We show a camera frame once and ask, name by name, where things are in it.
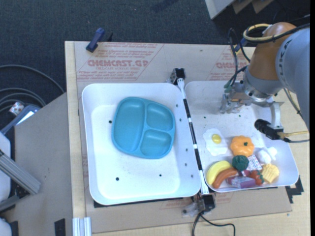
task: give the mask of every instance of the blue clamp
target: blue clamp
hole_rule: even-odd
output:
[[[86,49],[91,53],[94,52],[95,49],[98,47],[97,42],[99,42],[103,38],[104,34],[105,30],[103,28],[98,28],[97,31],[95,32],[92,41],[88,44]]]

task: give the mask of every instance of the orange pumpkin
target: orange pumpkin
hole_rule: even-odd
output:
[[[246,136],[235,136],[232,139],[230,148],[234,155],[244,155],[244,156],[251,156],[254,152],[254,144],[250,137]]]

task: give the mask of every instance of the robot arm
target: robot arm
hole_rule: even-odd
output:
[[[247,36],[257,47],[243,80],[228,86],[222,97],[221,113],[237,113],[251,103],[270,107],[268,99],[281,89],[295,93],[301,116],[310,130],[310,28],[289,23],[263,25],[261,38]]]

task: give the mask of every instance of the yellow banana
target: yellow banana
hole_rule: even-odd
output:
[[[228,161],[225,161],[225,160],[214,163],[213,165],[210,166],[207,172],[207,175],[206,175],[207,183],[212,184],[215,181],[217,175],[221,171],[226,170],[231,167],[232,165]]]

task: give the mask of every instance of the fried egg toy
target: fried egg toy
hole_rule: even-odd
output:
[[[208,129],[203,138],[206,141],[206,148],[213,156],[225,154],[228,150],[227,143],[217,128]]]

